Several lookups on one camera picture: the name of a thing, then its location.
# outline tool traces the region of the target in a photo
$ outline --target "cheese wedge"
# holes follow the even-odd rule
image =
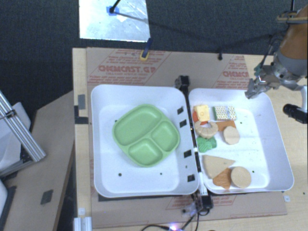
[[[203,156],[203,167],[207,175],[213,179],[226,168],[230,167],[235,161],[217,156]]]
[[[208,111],[208,106],[205,105],[198,105],[193,108],[197,113],[199,121],[209,121],[210,120],[210,113]]]

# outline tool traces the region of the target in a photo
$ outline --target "silver reflective sheet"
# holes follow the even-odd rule
[[[116,0],[79,0],[80,38],[147,42],[150,29],[145,0],[121,0],[116,15],[108,13]]]

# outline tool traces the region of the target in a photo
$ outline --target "shrimp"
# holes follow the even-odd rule
[[[209,124],[211,125],[210,128],[202,127],[200,124],[201,121],[195,122],[194,128],[196,133],[202,138],[210,139],[218,132],[218,126],[215,122],[209,122]]]

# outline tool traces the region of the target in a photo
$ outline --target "black fabric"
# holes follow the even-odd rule
[[[308,0],[295,0],[295,9]],[[151,49],[264,54],[291,0],[146,0]],[[0,90],[34,111],[73,89],[72,48],[142,49],[79,38],[78,0],[0,0]]]

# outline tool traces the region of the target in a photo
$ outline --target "white tray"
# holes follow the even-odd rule
[[[231,185],[229,190],[213,184],[203,169],[204,183],[214,193],[251,193],[286,191],[292,188],[294,177],[269,97],[262,93],[256,99],[247,99],[242,90],[194,89],[189,95],[190,105],[207,104],[211,120],[213,106],[233,106],[237,115],[236,127],[240,141],[228,145],[222,132],[215,135],[217,148],[204,154],[219,156],[236,162],[230,167],[243,166],[252,176],[246,189]]]
[[[140,104],[159,108],[180,133],[180,144],[153,167],[135,164],[113,140],[116,120]],[[183,195],[199,185],[184,95],[171,87],[99,85],[91,93],[94,185],[105,197]],[[187,125],[180,127],[186,120]]]

